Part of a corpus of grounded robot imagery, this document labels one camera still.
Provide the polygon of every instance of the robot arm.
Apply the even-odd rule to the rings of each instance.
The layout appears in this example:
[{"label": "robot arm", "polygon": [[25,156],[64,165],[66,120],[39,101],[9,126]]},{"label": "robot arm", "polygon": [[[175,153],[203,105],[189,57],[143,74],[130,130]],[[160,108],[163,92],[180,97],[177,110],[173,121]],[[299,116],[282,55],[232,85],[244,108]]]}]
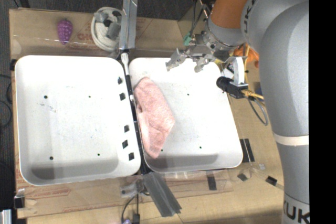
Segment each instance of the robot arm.
[{"label": "robot arm", "polygon": [[193,58],[196,72],[247,42],[259,53],[260,84],[285,179],[282,223],[310,223],[309,0],[216,0],[205,31],[167,68]]}]

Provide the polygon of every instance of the white circular object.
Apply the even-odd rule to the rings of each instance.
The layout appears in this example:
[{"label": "white circular object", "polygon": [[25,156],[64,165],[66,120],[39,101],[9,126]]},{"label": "white circular object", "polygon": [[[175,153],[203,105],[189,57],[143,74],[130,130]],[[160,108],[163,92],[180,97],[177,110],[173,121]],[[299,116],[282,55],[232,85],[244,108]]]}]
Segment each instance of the white circular object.
[{"label": "white circular object", "polygon": [[[111,7],[103,7],[97,10],[97,12],[104,12],[109,15],[108,19],[112,22],[117,22],[117,18],[112,14],[114,11],[119,12],[122,14],[122,11],[116,8]],[[117,50],[119,45],[119,36],[116,40],[112,40],[106,36],[108,31],[108,27],[104,25],[104,23],[97,22],[95,17],[93,17],[91,22],[91,34],[94,43],[97,47],[101,48],[102,50],[108,52],[114,52]]]}]

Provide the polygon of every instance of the pink towel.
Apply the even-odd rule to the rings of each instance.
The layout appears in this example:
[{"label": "pink towel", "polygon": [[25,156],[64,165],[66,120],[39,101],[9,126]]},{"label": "pink towel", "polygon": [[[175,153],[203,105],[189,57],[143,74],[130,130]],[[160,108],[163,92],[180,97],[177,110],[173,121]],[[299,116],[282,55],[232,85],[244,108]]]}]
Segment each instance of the pink towel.
[{"label": "pink towel", "polygon": [[157,158],[175,124],[175,119],[161,90],[145,77],[134,89],[142,143],[145,151]]}]

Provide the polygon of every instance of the purple grapes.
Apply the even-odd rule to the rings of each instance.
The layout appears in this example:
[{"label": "purple grapes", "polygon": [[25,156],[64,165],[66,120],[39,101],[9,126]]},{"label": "purple grapes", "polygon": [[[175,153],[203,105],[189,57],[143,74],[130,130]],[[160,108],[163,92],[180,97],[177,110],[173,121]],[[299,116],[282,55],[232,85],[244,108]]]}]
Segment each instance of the purple grapes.
[{"label": "purple grapes", "polygon": [[57,25],[57,33],[59,41],[63,45],[69,42],[71,34],[72,34],[72,23],[69,20],[60,20]]}]

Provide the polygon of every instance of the white tray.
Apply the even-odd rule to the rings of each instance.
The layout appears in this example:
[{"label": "white tray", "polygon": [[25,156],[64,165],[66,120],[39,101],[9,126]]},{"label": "white tray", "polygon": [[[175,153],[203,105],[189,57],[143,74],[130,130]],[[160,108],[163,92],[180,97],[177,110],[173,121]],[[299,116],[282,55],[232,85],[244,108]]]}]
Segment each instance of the white tray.
[{"label": "white tray", "polygon": [[217,87],[221,72],[209,63],[195,73],[186,59],[166,69],[165,58],[136,58],[130,63],[132,87],[149,77],[162,91],[175,117],[175,125],[157,159],[145,153],[155,172],[186,172],[238,166],[243,152],[226,94]]},{"label": "white tray", "polygon": [[116,60],[25,56],[15,77],[20,171],[27,182],[69,183],[139,170],[124,71]]}]

